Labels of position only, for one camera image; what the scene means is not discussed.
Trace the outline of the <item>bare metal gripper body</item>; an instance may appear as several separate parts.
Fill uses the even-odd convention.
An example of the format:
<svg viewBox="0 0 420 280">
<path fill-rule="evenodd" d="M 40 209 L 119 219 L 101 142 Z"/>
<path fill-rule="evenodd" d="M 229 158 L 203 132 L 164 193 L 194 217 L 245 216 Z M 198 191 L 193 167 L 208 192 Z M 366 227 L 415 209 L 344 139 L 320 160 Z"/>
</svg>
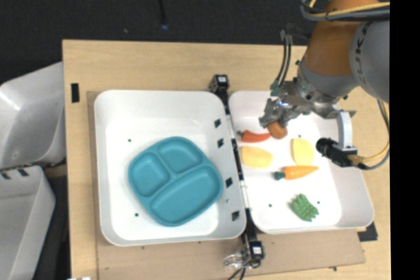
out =
<svg viewBox="0 0 420 280">
<path fill-rule="evenodd" d="M 295 110 L 298 116 L 315 113 L 324 119 L 333 119 L 340 113 L 339 97 L 325 95 L 304 79 L 284 81 L 277 95 L 279 110 Z"/>
</svg>

